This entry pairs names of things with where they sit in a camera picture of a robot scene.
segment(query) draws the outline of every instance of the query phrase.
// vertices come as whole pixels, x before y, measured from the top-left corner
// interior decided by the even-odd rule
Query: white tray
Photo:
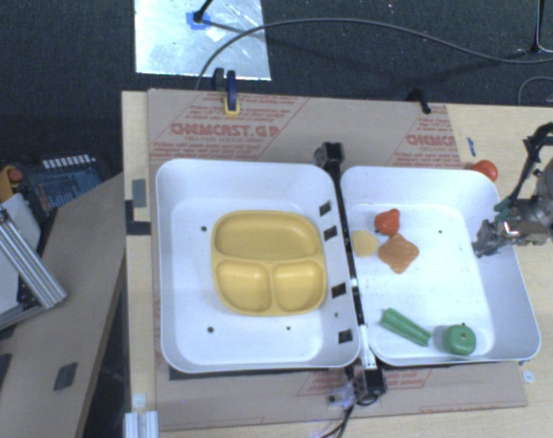
[[[312,165],[178,159],[160,168],[156,192],[162,351],[175,369],[335,368],[354,361],[358,327],[335,189],[325,172]],[[321,215],[325,203],[331,210]],[[294,212],[317,227],[328,273],[320,308],[296,316],[245,316],[217,296],[212,230],[224,214],[244,210]],[[323,232],[333,226],[337,236],[325,240]],[[343,283],[346,293],[333,297],[331,289]],[[343,334],[348,331],[351,340]]]
[[[401,211],[401,234],[419,256],[397,275],[377,254],[355,257],[369,343],[396,366],[526,360],[540,335],[511,246],[477,258],[471,247],[482,221],[499,202],[495,186],[473,171],[353,167],[341,187],[351,232],[373,231],[374,216]],[[381,244],[384,235],[378,235]],[[395,308],[433,333],[421,347],[383,328],[384,309]],[[465,323],[477,337],[469,357],[446,353],[441,327]]]

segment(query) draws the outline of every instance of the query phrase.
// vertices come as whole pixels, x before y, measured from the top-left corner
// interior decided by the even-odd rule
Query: metal plate
[[[138,73],[197,76],[213,52],[235,32],[190,26],[188,14],[205,0],[134,0]],[[205,19],[239,31],[263,23],[260,0],[214,0]],[[264,31],[244,37],[220,54],[207,69],[233,69],[240,79],[270,80]]]

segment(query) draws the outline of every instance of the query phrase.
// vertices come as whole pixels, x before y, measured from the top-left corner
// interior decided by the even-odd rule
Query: table
[[[126,92],[122,97],[125,199],[131,200],[133,180],[148,176],[148,97],[143,92]],[[496,162],[500,177],[496,188],[500,196],[513,189],[526,158],[522,140],[534,130],[553,121],[553,109],[499,106],[446,106],[457,148],[463,164],[488,158]],[[468,139],[474,142],[474,158]],[[543,154],[546,163],[550,156]],[[525,193],[534,184],[525,185]],[[150,221],[149,203],[134,209],[135,221]],[[553,244],[516,249],[527,284],[542,346],[538,355],[522,366],[534,375],[526,384],[527,407],[417,414],[350,420],[345,436],[553,436]],[[151,242],[148,235],[135,235],[127,241],[128,305],[130,320],[130,391],[133,410],[144,412],[155,407],[153,356]],[[213,437],[307,437],[319,436],[335,422],[299,422],[247,427],[215,428],[161,433],[163,438]]]

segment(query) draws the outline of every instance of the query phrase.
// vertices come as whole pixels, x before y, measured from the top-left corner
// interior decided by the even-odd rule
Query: red toy tomato
[[[374,218],[374,226],[384,235],[396,235],[401,228],[401,212],[398,209],[390,209],[377,214]]]
[[[483,159],[480,162],[476,162],[471,167],[471,170],[482,173],[483,175],[485,175],[485,177],[487,177],[492,182],[495,182],[497,180],[496,165],[493,162],[488,161],[486,159]]]

